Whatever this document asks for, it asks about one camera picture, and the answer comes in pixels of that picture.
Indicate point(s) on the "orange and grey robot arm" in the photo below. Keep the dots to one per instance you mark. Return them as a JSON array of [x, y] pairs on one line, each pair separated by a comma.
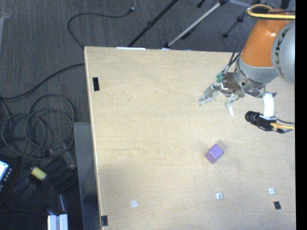
[[261, 44]]

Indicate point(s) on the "purple cube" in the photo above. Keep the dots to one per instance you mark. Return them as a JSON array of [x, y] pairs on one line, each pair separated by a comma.
[[214, 153]]

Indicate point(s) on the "black cylinder on white bracket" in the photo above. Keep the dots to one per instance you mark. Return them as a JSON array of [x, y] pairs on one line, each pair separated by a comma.
[[265, 122]]

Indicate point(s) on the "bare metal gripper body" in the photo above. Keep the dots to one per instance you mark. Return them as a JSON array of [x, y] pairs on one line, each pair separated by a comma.
[[231, 86]]

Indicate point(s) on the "pale wood board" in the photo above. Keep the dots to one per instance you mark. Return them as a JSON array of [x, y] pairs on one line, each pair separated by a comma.
[[156, 128]]

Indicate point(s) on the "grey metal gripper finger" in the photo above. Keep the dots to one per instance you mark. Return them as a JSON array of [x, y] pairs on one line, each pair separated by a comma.
[[231, 100], [208, 95]]

